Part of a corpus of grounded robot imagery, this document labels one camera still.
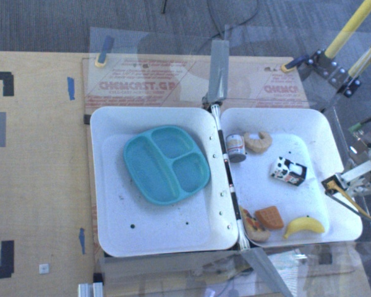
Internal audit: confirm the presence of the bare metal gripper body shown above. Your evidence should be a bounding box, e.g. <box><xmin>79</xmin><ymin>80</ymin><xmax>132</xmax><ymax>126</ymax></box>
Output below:
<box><xmin>349</xmin><ymin>131</ymin><xmax>371</xmax><ymax>167</ymax></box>

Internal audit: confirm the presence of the black and white milk carton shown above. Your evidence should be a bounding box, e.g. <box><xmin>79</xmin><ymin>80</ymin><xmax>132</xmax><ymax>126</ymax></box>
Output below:
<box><xmin>268</xmin><ymin>156</ymin><xmax>308</xmax><ymax>187</ymax></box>

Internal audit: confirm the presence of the yellow banana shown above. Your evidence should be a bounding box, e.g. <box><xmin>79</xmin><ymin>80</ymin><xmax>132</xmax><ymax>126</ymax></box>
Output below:
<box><xmin>283</xmin><ymin>216</ymin><xmax>326</xmax><ymax>240</ymax></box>

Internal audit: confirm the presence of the tan toy croissant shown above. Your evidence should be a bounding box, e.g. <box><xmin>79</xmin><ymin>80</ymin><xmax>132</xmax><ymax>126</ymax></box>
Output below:
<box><xmin>243</xmin><ymin>131</ymin><xmax>273</xmax><ymax>154</ymax></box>

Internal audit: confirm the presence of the white plastic tray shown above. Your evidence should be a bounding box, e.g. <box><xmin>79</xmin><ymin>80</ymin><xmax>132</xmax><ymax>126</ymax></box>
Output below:
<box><xmin>219</xmin><ymin>107</ymin><xmax>364</xmax><ymax>249</ymax></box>
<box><xmin>89</xmin><ymin>105</ymin><xmax>239</xmax><ymax>258</ymax></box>

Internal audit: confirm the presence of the orange toy waffle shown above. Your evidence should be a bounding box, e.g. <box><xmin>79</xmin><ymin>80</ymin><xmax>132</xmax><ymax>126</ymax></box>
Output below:
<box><xmin>254</xmin><ymin>205</ymin><xmax>285</xmax><ymax>231</ymax></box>

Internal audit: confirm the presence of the small red and white can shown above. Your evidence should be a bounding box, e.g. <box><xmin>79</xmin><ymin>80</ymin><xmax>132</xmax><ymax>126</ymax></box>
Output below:
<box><xmin>224</xmin><ymin>133</ymin><xmax>247</xmax><ymax>163</ymax></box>

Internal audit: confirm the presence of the toy pizza slice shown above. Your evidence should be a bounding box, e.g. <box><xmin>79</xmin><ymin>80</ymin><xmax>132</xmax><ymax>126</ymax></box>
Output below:
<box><xmin>238</xmin><ymin>205</ymin><xmax>271</xmax><ymax>243</ymax></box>

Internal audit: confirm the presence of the thin black and white rod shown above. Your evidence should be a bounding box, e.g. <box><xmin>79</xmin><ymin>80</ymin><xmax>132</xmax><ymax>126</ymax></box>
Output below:
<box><xmin>210</xmin><ymin>103</ymin><xmax>251</xmax><ymax>252</ymax></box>

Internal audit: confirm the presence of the blue divided plate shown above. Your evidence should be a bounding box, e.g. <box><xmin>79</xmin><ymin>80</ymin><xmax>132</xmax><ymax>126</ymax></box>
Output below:
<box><xmin>122</xmin><ymin>124</ymin><xmax>211</xmax><ymax>207</ymax></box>

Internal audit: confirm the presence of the brown cardboard board red print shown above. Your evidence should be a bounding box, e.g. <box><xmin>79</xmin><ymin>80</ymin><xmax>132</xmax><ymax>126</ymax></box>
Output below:
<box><xmin>82</xmin><ymin>56</ymin><xmax>356</xmax><ymax>275</ymax></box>

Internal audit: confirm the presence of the black cylinder on white bracket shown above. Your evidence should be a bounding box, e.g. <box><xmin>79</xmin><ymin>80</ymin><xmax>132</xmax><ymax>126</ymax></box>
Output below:
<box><xmin>321</xmin><ymin>160</ymin><xmax>371</xmax><ymax>197</ymax></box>

